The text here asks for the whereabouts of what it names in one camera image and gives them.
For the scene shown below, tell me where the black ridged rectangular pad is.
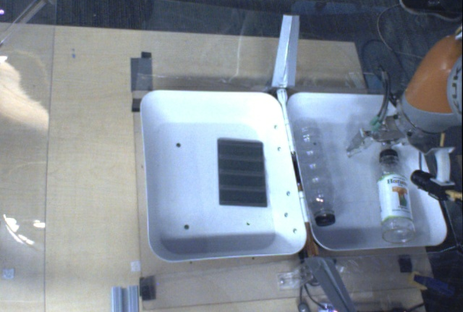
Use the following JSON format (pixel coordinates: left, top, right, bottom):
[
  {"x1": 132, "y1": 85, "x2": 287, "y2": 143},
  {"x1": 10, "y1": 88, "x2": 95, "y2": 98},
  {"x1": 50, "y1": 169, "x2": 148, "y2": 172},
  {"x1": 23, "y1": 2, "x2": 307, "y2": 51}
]
[{"x1": 216, "y1": 137, "x2": 269, "y2": 208}]

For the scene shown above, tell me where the person's foot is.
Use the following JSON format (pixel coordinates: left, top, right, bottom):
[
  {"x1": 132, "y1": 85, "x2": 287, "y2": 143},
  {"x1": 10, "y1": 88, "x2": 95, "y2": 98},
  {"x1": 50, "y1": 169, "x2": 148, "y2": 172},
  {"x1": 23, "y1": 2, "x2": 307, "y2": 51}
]
[{"x1": 398, "y1": 0, "x2": 463, "y2": 22}]

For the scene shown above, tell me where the clear bottle white green label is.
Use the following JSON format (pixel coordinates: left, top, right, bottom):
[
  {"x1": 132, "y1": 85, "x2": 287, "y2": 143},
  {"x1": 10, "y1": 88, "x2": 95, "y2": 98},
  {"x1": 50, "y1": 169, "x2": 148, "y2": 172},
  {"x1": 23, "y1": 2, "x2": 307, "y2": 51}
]
[{"x1": 376, "y1": 148, "x2": 417, "y2": 244}]

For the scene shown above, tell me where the black cylinder on white bracket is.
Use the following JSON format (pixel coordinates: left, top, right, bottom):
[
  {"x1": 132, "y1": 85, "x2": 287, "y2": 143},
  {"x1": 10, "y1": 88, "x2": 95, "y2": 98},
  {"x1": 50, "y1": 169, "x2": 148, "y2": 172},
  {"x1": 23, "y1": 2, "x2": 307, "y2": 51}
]
[{"x1": 409, "y1": 146, "x2": 457, "y2": 201}]

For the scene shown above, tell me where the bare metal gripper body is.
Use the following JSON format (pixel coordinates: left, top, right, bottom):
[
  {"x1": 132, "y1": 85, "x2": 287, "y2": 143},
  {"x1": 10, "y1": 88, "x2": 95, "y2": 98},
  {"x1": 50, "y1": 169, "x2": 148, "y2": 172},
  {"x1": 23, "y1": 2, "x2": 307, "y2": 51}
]
[{"x1": 369, "y1": 114, "x2": 412, "y2": 146}]

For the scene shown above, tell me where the white plastic tray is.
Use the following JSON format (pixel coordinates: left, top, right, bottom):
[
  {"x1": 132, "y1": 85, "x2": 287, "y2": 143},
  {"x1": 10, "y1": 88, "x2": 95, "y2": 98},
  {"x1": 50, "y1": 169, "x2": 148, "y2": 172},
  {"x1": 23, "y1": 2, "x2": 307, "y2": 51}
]
[
  {"x1": 140, "y1": 89, "x2": 308, "y2": 263},
  {"x1": 286, "y1": 91, "x2": 449, "y2": 253}
]

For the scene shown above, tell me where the pale wood board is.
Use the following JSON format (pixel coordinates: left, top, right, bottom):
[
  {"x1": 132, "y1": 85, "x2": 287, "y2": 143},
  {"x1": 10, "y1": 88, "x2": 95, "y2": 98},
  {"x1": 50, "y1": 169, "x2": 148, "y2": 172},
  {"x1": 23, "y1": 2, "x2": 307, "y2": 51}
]
[{"x1": 43, "y1": 25, "x2": 435, "y2": 312}]

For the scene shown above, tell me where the clear plastic bottle black cap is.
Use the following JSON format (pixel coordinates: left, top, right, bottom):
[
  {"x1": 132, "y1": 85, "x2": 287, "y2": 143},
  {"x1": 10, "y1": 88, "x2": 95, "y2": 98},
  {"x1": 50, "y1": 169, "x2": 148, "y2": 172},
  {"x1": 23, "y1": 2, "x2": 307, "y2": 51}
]
[{"x1": 293, "y1": 119, "x2": 336, "y2": 227}]

